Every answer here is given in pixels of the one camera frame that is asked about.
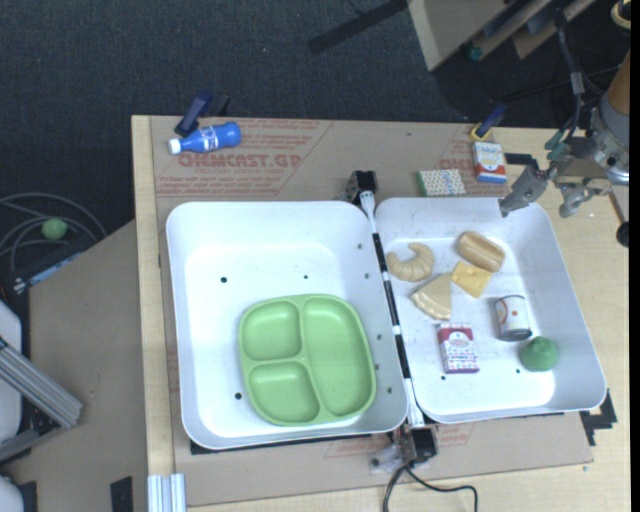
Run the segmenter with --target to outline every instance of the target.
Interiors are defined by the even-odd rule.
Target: dark floor
[[[587,74],[618,65],[629,48],[610,20],[613,3],[598,0],[571,23]],[[318,44],[387,4],[397,12]],[[555,38],[524,60],[507,42],[481,63],[458,52],[429,72],[403,5],[0,0],[0,201],[57,194],[113,232],[134,216],[130,117],[183,115],[201,89],[227,94],[230,116],[475,122],[506,96],[568,78]],[[612,77],[593,81],[606,88]],[[503,124],[557,127],[572,104],[566,84],[525,95],[507,102]],[[20,204],[67,212],[43,198]],[[29,218],[0,206],[0,242]],[[14,242],[0,244],[0,254]],[[14,266],[33,259],[29,251],[14,254]],[[0,256],[0,277],[10,256]]]

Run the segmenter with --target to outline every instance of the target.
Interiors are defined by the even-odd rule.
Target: white bottle cap
[[[169,153],[177,155],[182,152],[182,146],[180,145],[180,139],[169,140]]]

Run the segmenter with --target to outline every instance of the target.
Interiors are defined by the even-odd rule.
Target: wooden table
[[[158,267],[159,236],[152,133],[154,120],[157,121],[158,118],[134,116],[132,134],[148,472],[150,475],[167,476],[175,472],[176,466],[172,444],[161,272]],[[168,118],[166,124],[173,126],[176,121],[177,119]],[[368,167],[368,158],[377,158],[380,167],[398,167],[405,174],[413,176],[417,165],[414,153],[424,158],[428,154],[430,140],[437,146],[438,137],[446,137],[447,134],[450,136],[459,131],[456,125],[419,123],[343,121],[333,122],[332,126],[347,134],[345,137],[352,137],[352,145],[359,145],[353,147],[353,154],[347,159],[349,161],[340,162],[345,166],[340,171],[345,179],[349,176],[349,169],[371,168]],[[376,134],[380,132],[386,132],[385,136],[394,142],[386,151],[382,151],[377,144]],[[551,130],[497,128],[494,132],[496,141],[502,144],[505,152],[531,154],[544,162],[543,146],[552,135]],[[334,145],[341,143],[337,139],[331,142]],[[362,158],[362,167],[354,167],[358,165],[358,155]],[[380,162],[381,158],[386,158],[387,161]],[[340,174],[334,171],[327,169],[329,181],[329,178],[335,181],[336,174]],[[520,167],[509,166],[510,182],[520,171]],[[399,183],[406,180],[402,172],[398,170]],[[394,185],[389,182],[388,188],[393,189]],[[397,195],[399,192],[402,190],[390,190],[389,194]],[[620,219],[611,201],[609,197],[595,198],[583,204],[580,212],[568,219],[562,219],[558,215],[561,203],[558,191],[552,188],[547,190],[539,204],[549,214],[556,232],[605,372],[617,423],[611,430],[596,433],[594,462],[588,466],[545,468],[437,482],[443,486],[474,485],[479,492],[481,510],[630,510],[629,253],[628,249],[616,242],[615,231],[620,225]],[[238,480],[237,485],[251,485],[251,482],[242,481],[242,475],[238,475]],[[383,493],[384,487],[376,486],[207,505],[193,510],[379,510]],[[399,485],[394,491],[391,509],[472,510],[472,501],[469,493],[439,494],[425,491],[417,484],[407,484]]]

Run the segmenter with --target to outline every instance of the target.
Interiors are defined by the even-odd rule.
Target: red and white box
[[[473,168],[477,181],[505,183],[507,171],[504,166],[502,146],[495,142],[474,142]]]
[[[440,355],[445,373],[476,373],[480,371],[469,324],[444,323],[437,327]]]

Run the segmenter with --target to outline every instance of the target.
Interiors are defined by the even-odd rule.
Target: green sphere
[[[42,235],[47,240],[60,240],[67,234],[69,226],[62,219],[51,218],[42,223]]]
[[[558,347],[549,338],[536,336],[520,351],[520,362],[532,372],[546,372],[558,362]]]

